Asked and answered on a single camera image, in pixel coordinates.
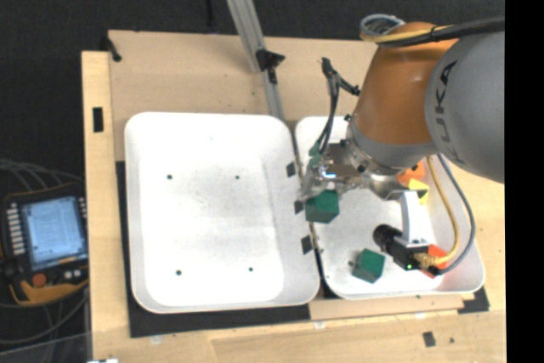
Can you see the green cube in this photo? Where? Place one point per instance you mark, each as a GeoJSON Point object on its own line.
{"type": "Point", "coordinates": [369, 265]}
{"type": "Point", "coordinates": [322, 208]}

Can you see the white plastic tray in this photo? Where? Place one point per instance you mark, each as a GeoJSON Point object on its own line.
{"type": "Point", "coordinates": [357, 234]}
{"type": "Point", "coordinates": [212, 217]}

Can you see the black cylinder on white bracket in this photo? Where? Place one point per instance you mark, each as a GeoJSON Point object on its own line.
{"type": "Point", "coordinates": [410, 217]}

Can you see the yellow cube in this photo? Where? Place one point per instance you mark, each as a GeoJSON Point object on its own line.
{"type": "Point", "coordinates": [418, 188]}

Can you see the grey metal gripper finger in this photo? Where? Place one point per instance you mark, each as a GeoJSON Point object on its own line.
{"type": "Point", "coordinates": [342, 185]}
{"type": "Point", "coordinates": [307, 188]}

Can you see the pale wood board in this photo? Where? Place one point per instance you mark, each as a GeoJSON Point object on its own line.
{"type": "Point", "coordinates": [191, 72]}

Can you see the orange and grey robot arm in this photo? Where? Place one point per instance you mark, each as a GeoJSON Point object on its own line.
{"type": "Point", "coordinates": [395, 98]}

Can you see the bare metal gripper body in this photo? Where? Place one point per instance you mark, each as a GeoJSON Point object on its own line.
{"type": "Point", "coordinates": [346, 166]}

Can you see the orange cube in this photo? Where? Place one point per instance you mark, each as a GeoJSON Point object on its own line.
{"type": "Point", "coordinates": [413, 175]}

